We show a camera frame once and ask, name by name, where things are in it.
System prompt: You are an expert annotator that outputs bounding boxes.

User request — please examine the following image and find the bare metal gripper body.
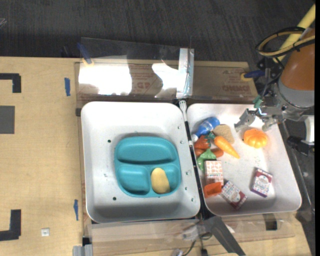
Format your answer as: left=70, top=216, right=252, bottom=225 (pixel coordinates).
left=256, top=96, right=310, bottom=125

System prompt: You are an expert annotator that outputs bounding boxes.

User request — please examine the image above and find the orange pumpkin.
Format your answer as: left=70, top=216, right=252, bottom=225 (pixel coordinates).
left=242, top=127, right=269, bottom=149

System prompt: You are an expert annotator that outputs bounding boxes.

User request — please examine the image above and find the tan bread slice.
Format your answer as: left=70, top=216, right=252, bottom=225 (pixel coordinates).
left=212, top=124, right=235, bottom=145

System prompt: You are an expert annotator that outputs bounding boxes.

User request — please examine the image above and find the blue and white bottle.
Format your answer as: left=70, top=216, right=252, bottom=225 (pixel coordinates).
left=191, top=116, right=221, bottom=143

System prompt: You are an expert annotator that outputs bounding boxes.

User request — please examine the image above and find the dark orange toy vegetable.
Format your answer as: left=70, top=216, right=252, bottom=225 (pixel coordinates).
left=193, top=134, right=211, bottom=151

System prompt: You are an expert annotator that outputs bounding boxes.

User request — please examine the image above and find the orange carrot with green leaves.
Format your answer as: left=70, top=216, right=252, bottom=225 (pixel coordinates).
left=194, top=147, right=225, bottom=172

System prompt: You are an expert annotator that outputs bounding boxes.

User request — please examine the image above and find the white plastic tray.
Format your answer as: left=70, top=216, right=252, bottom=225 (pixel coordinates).
left=185, top=102, right=303, bottom=217
left=80, top=100, right=202, bottom=224

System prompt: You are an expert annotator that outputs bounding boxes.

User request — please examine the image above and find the white and orange carton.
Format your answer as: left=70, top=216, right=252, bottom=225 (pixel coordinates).
left=203, top=160, right=225, bottom=187

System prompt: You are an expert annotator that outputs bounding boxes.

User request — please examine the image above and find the purple and white carton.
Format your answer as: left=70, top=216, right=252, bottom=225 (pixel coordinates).
left=249, top=167, right=274, bottom=199

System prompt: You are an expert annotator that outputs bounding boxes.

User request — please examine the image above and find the red and white carton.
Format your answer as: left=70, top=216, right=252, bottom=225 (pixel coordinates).
left=219, top=180, right=249, bottom=211

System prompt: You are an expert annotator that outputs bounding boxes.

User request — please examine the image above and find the orange packet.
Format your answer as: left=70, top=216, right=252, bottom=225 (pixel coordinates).
left=202, top=181, right=223, bottom=199

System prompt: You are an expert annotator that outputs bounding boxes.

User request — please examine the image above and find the yellow potato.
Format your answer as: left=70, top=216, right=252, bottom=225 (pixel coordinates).
left=150, top=167, right=172, bottom=195

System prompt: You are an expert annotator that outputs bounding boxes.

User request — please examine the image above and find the blue divided plate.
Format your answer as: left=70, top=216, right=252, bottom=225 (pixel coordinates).
left=114, top=135, right=182, bottom=199

